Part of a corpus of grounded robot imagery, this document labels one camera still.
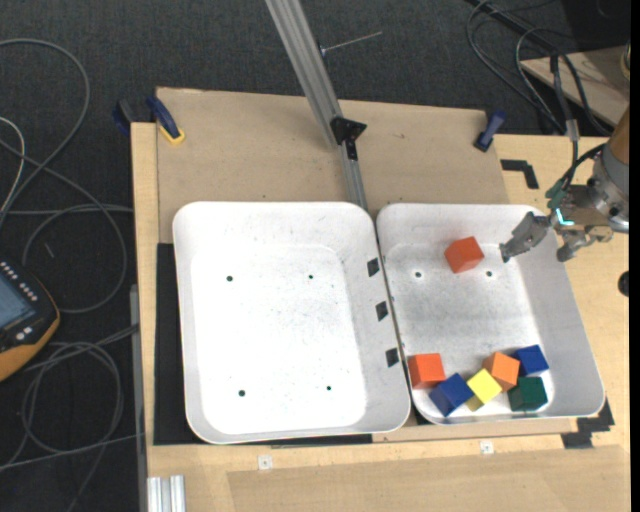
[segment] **yellow cube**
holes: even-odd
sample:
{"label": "yellow cube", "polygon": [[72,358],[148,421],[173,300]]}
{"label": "yellow cube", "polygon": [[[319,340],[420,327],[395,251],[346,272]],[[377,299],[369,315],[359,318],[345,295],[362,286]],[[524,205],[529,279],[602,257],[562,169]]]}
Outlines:
{"label": "yellow cube", "polygon": [[473,398],[467,401],[467,407],[471,411],[477,411],[502,392],[502,386],[485,368],[471,377],[467,381],[467,385],[474,394]]}

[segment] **handheld device screen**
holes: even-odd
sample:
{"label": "handheld device screen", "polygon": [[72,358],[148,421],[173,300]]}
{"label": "handheld device screen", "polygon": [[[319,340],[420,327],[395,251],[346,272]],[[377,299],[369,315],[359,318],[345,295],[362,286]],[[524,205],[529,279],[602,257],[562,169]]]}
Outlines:
{"label": "handheld device screen", "polygon": [[0,329],[34,313],[29,303],[0,276]]}

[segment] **black hole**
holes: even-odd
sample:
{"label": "black hole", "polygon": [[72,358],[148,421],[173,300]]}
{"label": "black hole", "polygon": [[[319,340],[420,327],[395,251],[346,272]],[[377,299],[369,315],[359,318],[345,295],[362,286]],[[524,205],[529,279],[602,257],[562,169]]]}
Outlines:
{"label": "black hole", "polygon": [[367,270],[369,271],[369,277],[374,276],[380,271],[380,263],[378,258],[374,258],[367,263]]}
{"label": "black hole", "polygon": [[390,348],[385,352],[387,357],[387,366],[391,368],[394,364],[400,362],[400,354],[397,348]]}
{"label": "black hole", "polygon": [[387,303],[381,302],[376,306],[376,313],[378,314],[378,320],[382,320],[389,314],[389,310],[387,309]]}

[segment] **metal bar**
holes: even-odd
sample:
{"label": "metal bar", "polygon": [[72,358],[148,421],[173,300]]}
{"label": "metal bar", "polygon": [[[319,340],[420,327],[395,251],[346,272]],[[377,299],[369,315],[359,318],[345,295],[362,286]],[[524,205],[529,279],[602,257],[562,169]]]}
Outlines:
{"label": "metal bar", "polygon": [[184,476],[149,478],[147,480],[147,500],[149,512],[186,512]]}
{"label": "metal bar", "polygon": [[144,425],[144,397],[142,378],[142,345],[140,340],[140,300],[138,285],[133,285],[129,291],[131,304],[131,325],[138,325],[138,331],[131,336],[131,352],[133,365],[133,403],[136,415],[136,448],[138,454],[138,493],[140,512],[147,512],[147,496],[145,482],[147,481],[147,449]]}
{"label": "metal bar", "polygon": [[[343,117],[342,110],[302,6],[298,0],[265,1],[324,138],[334,146],[338,142],[331,121]],[[339,149],[347,197],[367,210],[358,161],[349,157],[345,142],[339,144]]]}
{"label": "metal bar", "polygon": [[342,158],[342,170],[347,187],[347,197],[349,197],[352,203],[367,210],[367,198],[364,193],[364,185],[362,184],[360,164],[358,164],[357,160],[351,160],[349,158],[347,146],[344,143],[340,145],[340,157]]}

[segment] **electronic device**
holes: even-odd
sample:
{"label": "electronic device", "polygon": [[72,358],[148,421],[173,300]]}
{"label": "electronic device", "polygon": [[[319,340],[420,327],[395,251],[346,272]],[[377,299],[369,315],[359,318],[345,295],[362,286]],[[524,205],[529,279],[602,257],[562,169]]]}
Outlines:
{"label": "electronic device", "polygon": [[59,323],[60,312],[40,281],[0,255],[0,381],[35,356]]}

